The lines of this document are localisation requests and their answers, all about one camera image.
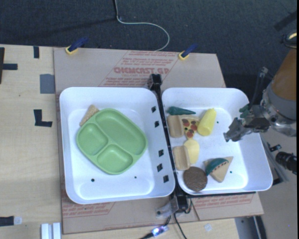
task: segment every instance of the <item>cardboard sheet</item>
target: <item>cardboard sheet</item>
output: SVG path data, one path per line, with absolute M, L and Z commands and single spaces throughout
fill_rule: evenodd
M 150 74 L 161 74 L 161 90 L 171 87 L 225 87 L 215 54 L 191 53 L 181 61 L 177 52 L 106 50 L 80 48 L 68 55 L 54 48 L 55 91 L 61 173 L 63 233 L 80 233 L 130 227 L 161 225 L 155 209 L 169 197 L 79 205 L 66 194 L 63 173 L 59 95 L 69 87 L 147 87 Z M 193 210 L 178 218 L 193 222 L 261 215 L 258 193 L 194 198 Z

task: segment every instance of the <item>wooden table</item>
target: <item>wooden table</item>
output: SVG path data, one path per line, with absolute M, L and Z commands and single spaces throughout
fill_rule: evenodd
M 22 224 L 0 227 L 0 238 L 40 238 L 40 225 L 61 222 L 59 157 L 54 94 L 41 94 L 42 74 L 54 74 L 53 48 L 0 45 L 4 63 L 17 63 L 17 70 L 4 70 L 0 84 L 0 217 L 16 216 Z M 35 126 L 33 110 L 52 127 Z M 182 223 L 187 238 L 238 239 L 234 219 Z M 177 225 L 160 238 L 183 238 Z M 141 238 L 153 227 L 62 235 L 71 238 Z

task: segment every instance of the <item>divided green plate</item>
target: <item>divided green plate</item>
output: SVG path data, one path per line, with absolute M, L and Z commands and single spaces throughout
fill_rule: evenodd
M 82 153 L 108 174 L 121 174 L 144 154 L 148 140 L 121 112 L 102 109 L 79 129 L 76 143 Z

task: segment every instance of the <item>chocolate cookie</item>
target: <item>chocolate cookie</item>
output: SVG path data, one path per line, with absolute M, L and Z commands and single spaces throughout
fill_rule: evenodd
M 207 185 L 206 173 L 196 166 L 187 169 L 183 174 L 183 179 L 185 185 L 193 191 L 200 191 Z

